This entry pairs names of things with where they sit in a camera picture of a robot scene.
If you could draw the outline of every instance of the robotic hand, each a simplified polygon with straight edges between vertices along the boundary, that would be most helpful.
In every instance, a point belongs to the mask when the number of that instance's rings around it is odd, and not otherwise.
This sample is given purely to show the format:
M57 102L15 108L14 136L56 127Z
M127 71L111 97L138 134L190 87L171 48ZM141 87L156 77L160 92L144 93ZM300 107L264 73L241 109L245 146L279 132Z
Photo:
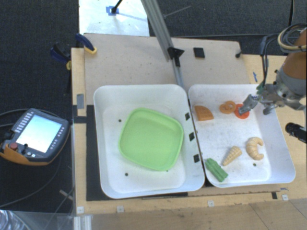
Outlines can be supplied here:
M239 108L239 113L243 114L253 109L258 102L264 105L263 114L267 115L273 108L284 107L285 105L302 110L306 118L306 105L302 105L300 100L306 97L306 24L292 25L283 30L277 37L281 50L289 53L285 62L277 73L276 81L273 84L266 84L267 74L267 45L276 37L269 35L264 37L261 43L261 57L263 63L263 82L257 87L257 95L249 95ZM295 33L300 33L296 41L291 43ZM286 131L306 143L306 120L305 127L289 123Z

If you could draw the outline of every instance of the green plate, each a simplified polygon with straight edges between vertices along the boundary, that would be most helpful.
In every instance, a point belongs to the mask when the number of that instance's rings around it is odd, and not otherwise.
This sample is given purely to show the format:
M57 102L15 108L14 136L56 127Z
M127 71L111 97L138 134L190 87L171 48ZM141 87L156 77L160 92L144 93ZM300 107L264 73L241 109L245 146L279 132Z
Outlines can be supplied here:
M183 141L181 124L147 108L133 110L119 138L119 151L144 167L166 171L177 161Z

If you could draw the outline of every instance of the toy celery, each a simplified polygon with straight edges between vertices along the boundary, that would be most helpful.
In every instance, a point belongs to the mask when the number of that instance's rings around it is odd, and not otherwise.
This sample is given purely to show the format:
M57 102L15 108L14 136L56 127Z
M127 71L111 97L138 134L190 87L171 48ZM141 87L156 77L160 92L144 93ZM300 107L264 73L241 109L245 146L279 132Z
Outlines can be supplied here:
M207 159L205 165L219 182L222 182L228 176L221 166L213 159Z

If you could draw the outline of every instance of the black square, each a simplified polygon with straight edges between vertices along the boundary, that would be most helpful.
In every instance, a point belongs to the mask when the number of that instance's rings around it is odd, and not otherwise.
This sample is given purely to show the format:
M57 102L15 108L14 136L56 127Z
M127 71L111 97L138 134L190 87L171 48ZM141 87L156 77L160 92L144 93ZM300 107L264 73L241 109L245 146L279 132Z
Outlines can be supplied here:
M194 56L196 58L205 58L205 52L203 51L203 48L193 48L194 50Z

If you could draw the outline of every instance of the toy bread slice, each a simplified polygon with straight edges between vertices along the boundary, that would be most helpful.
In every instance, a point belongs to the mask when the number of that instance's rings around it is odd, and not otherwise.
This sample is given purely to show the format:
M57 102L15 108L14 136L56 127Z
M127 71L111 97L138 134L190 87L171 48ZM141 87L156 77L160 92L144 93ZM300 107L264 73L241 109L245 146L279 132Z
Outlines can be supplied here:
M242 154L242 151L239 147L233 146L227 157L225 158L225 160L223 161L222 165L226 166L228 164L230 164L233 160L235 160L237 157L239 157Z
M202 105L196 105L194 106L194 109L196 111L196 115L199 121L206 121L214 119L212 112Z

